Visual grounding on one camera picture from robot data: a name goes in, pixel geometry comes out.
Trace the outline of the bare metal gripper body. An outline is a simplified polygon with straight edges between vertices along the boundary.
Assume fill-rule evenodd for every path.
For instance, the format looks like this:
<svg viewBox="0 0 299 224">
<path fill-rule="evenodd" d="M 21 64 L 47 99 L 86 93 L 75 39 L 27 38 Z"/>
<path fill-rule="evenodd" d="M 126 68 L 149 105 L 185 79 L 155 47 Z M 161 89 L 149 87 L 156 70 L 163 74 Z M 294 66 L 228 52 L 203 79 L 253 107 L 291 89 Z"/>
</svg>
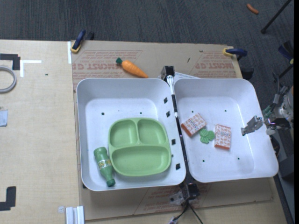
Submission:
<svg viewBox="0 0 299 224">
<path fill-rule="evenodd" d="M 284 99 L 281 106 L 269 105 L 263 110 L 264 124 L 270 130 L 292 129 L 294 126 L 293 101 Z"/>
</svg>

